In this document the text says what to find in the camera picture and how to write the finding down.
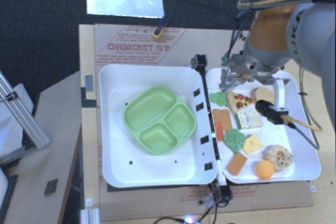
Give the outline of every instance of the white tray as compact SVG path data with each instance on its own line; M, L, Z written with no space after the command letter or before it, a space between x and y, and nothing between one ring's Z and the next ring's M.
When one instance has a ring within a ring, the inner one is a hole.
M207 73L206 81L209 94L219 91L218 85L220 84L221 71L221 68L215 68ZM289 82L285 85L286 109L288 109L289 115L293 118L307 122L294 78L283 71L278 71L274 77L289 79ZM239 85L233 91L253 97L253 89L259 87L264 87L264 85L258 81L254 81ZM267 86L266 88L273 91L272 86ZM219 107L217 104L211 102L211 109L228 109L228 107ZM255 111L255 106L250 105L247 108L240 110L240 112L253 110ZM232 127L237 129L237 122L234 115L231 112L230 115ZM221 156L222 170L225 177L237 184L316 179L321 172L321 166L316 150L297 131L284 125L274 125L267 121L263 116L261 117L261 120L263 122L262 128L241 130L245 136L256 134L263 144L263 148L249 155L246 155L243 150L240 150L243 155L247 156L247 161L237 176L232 175L226 169L234 156L233 152L224 144L224 142L218 142L218 150ZM311 137L308 128L301 125L298 125L298 128L301 129L307 137ZM265 149L268 146L276 144L282 145L292 153L293 163L283 171L274 173L269 179L261 179L255 173L255 166L262 160Z
M108 65L99 74L102 160L105 180L115 187L198 185L217 175L201 76L187 67ZM125 104L154 86L173 90L197 120L195 133L167 155L153 155L123 124ZM200 93L194 97L194 91ZM199 111L196 106L203 103ZM201 138L208 136L208 142Z

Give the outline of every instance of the cheese slice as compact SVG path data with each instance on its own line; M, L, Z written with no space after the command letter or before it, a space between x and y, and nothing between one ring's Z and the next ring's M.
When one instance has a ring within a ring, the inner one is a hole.
M248 155L253 153L254 151L261 149L262 147L263 145L260 142L259 138L255 134L253 134L250 137L246 138L243 150Z

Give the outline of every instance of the green leaf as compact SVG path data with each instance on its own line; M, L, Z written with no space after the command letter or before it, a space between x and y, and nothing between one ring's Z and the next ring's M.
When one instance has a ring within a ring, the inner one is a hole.
M223 92L210 93L210 101L219 106L227 106L226 94Z
M236 154L244 146L245 136L239 130L231 129L226 132L224 142Z

